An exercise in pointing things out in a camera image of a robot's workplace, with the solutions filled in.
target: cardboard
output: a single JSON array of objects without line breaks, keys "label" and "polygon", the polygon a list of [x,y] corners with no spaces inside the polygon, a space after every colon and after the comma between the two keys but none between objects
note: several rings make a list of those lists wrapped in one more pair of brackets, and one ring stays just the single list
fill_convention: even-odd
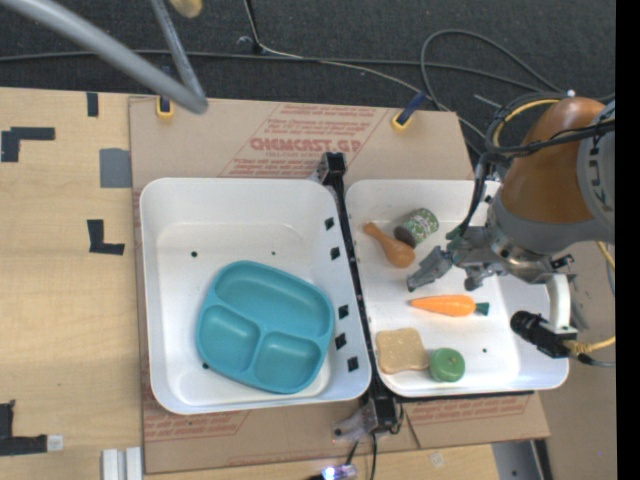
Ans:
[{"label": "cardboard", "polygon": [[[162,177],[313,178],[327,151],[344,153],[347,188],[358,180],[374,178],[470,178],[471,164],[454,114],[417,111],[412,125],[397,132],[390,125],[397,112],[372,107],[212,100],[202,116],[176,108],[173,118],[166,121],[155,114],[155,98],[130,100],[147,473],[346,456],[351,443],[335,441],[331,429],[333,423],[357,411],[359,401],[199,416],[181,416],[163,409],[153,398],[148,372],[138,204],[142,189]],[[491,405],[496,400],[499,410],[494,411]],[[537,395],[500,400],[478,398],[459,410],[452,410],[454,402],[448,400],[406,404],[400,432],[381,440],[379,451],[548,434]],[[434,418],[437,432],[432,431]]]}]

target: green can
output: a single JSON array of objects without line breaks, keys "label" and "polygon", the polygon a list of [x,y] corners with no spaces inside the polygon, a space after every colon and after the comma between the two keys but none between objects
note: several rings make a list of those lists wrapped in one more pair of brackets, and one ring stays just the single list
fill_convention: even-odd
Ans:
[{"label": "green can", "polygon": [[409,214],[407,220],[393,230],[396,240],[400,240],[414,249],[429,235],[438,231],[438,219],[426,208],[418,208]]}]

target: green round toy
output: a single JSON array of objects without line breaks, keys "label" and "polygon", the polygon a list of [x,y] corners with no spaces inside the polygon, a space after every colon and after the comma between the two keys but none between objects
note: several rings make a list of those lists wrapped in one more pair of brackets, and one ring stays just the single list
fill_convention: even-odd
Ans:
[{"label": "green round toy", "polygon": [[464,371],[464,357],[457,350],[439,348],[429,356],[429,372],[436,382],[458,382]]}]

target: light wood surface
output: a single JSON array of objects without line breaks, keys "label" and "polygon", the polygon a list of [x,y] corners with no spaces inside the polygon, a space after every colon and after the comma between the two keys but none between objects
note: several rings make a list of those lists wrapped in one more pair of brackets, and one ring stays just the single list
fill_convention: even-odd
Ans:
[{"label": "light wood surface", "polygon": [[[100,453],[142,445],[140,365],[130,189],[100,187],[99,151],[129,149],[127,95],[1,89],[0,129],[55,127],[54,141],[22,141],[0,163],[0,403],[16,400],[16,436],[61,434],[64,450],[0,457],[2,479],[99,478]],[[88,219],[123,256],[89,253]],[[361,471],[370,455],[358,456]],[[302,461],[163,480],[305,478]],[[490,445],[381,454],[376,478],[495,480]]]}]

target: blue and yellow clip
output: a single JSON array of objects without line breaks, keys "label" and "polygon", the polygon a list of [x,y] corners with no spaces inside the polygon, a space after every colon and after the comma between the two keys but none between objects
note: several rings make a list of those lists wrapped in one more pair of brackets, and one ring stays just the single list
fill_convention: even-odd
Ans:
[{"label": "blue and yellow clip", "polygon": [[419,92],[409,102],[404,110],[398,112],[391,120],[391,127],[398,131],[404,131],[411,122],[411,115],[418,109],[422,103],[427,99],[427,95],[424,92]]}]

